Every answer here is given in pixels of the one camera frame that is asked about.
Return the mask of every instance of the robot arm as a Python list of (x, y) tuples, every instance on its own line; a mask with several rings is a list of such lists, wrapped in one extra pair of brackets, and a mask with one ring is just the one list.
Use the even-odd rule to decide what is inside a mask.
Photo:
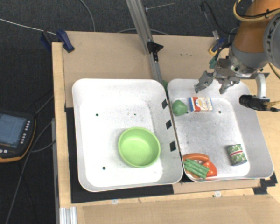
[(253, 0), (245, 15), (236, 12), (240, 1), (235, 3), (233, 12), (242, 22), (229, 55), (216, 61), (214, 72), (203, 73), (195, 91), (198, 93), (216, 79), (223, 94), (241, 79), (256, 79), (257, 96), (243, 96), (240, 103), (255, 110), (272, 110), (268, 109), (269, 99), (265, 96), (268, 73), (261, 71), (268, 63), (280, 69), (280, 0)]

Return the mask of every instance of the black mat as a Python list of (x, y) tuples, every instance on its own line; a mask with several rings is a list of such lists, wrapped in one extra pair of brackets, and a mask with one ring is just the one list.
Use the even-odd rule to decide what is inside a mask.
[(66, 108), (66, 117), (68, 130), (70, 190), (72, 203), (173, 194), (172, 185), (149, 186), (103, 192), (89, 192), (85, 190), (79, 183), (77, 175), (77, 146), (73, 108)]

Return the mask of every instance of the black carpet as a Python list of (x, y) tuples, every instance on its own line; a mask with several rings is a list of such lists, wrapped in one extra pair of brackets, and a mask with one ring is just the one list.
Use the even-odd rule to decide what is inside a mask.
[[(97, 32), (118, 32), (133, 28), (125, 0), (83, 0), (93, 14)], [(150, 28), (171, 35), (212, 36), (200, 11), (207, 1), (223, 30), (238, 26), (232, 14), (236, 0), (143, 0), (149, 9)], [(240, 7), (244, 13), (245, 3)], [(87, 10), (78, 0), (0, 0), (0, 18), (22, 25), (56, 32), (59, 28), (92, 31)], [(51, 54), (40, 42), (41, 32), (0, 21), (0, 107), (35, 114), (52, 95)], [(36, 135), (54, 117), (53, 101), (37, 116)], [(35, 148), (52, 141), (48, 129)], [(19, 162), (0, 164), (0, 224), (5, 223), (20, 169)], [(31, 154), (21, 182), (10, 224), (55, 223), (52, 149)]]

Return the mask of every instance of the wooden table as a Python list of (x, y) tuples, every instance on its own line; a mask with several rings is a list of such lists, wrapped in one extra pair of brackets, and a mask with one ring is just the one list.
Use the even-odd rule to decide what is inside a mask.
[[(138, 35), (67, 32), (75, 51), (52, 44), (57, 140), (58, 201), (60, 208), (77, 208), (78, 224), (104, 223), (278, 223), (280, 224), (280, 112), (257, 112), (278, 180), (268, 194), (255, 195), (259, 179), (173, 184), (174, 194), (143, 198), (72, 203), (65, 106), (72, 107), (71, 87), (81, 78), (152, 79), (148, 56)], [(163, 80), (198, 79), (208, 70), (214, 43), (209, 37), (154, 35), (164, 46), (159, 52)], [(267, 96), (280, 100), (280, 81), (270, 72)], [(255, 81), (245, 81), (256, 94)]]

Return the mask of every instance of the blue clamp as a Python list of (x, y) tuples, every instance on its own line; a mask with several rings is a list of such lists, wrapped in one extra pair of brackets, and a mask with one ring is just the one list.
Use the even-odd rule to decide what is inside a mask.
[(69, 37), (67, 36), (66, 32), (62, 29), (59, 29), (56, 32), (56, 35), (59, 39), (59, 41), (61, 41), (63, 43), (63, 48), (68, 52), (72, 52), (75, 48), (71, 45)]

